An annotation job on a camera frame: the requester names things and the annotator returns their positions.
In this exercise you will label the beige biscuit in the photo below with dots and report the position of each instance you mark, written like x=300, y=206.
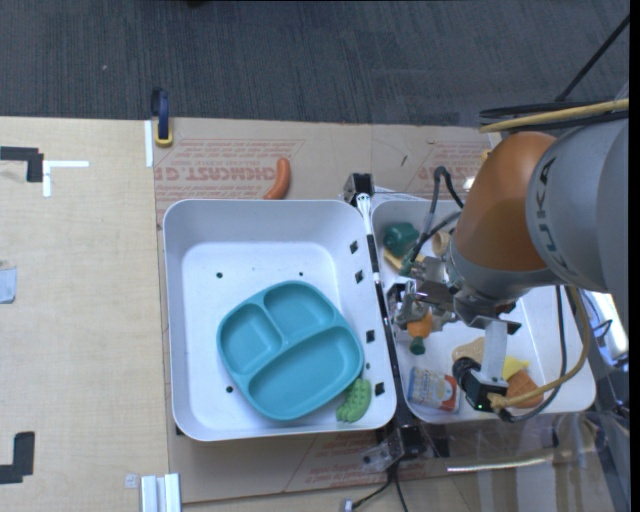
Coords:
x=470, y=350

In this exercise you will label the teal divided plate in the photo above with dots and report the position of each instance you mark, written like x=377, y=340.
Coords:
x=290, y=350

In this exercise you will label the black cylinder on white bracket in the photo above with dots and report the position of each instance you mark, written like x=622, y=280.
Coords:
x=475, y=382

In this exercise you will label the orange waffle piece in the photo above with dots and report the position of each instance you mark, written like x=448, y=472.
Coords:
x=525, y=387

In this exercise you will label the yellow banana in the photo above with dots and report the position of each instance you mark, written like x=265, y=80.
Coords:
x=394, y=260

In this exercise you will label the beige ice cream cone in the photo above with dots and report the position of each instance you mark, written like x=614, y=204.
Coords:
x=441, y=242

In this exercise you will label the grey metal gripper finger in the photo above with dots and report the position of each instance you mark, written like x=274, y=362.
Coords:
x=441, y=318
x=406, y=309

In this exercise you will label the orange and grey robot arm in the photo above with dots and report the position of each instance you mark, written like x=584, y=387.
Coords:
x=505, y=215

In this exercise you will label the yellow cheese slice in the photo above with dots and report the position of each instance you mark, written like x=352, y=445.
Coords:
x=515, y=366

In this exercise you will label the dark green pepper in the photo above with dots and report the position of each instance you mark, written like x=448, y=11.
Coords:
x=400, y=236

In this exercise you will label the white carton with print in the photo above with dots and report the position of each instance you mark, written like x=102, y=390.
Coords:
x=432, y=389

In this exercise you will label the orange carrot with green top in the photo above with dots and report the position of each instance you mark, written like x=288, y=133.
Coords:
x=420, y=326

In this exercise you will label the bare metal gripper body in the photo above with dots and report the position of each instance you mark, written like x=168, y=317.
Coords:
x=440, y=292

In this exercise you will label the brown cardboard board, red print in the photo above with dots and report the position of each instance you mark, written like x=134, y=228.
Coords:
x=240, y=470

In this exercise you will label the white plastic tray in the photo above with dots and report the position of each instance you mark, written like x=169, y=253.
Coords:
x=540, y=320
x=210, y=350

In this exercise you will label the green grapes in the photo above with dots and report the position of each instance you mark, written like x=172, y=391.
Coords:
x=357, y=397

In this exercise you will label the orange sausage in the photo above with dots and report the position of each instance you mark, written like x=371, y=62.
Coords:
x=283, y=175

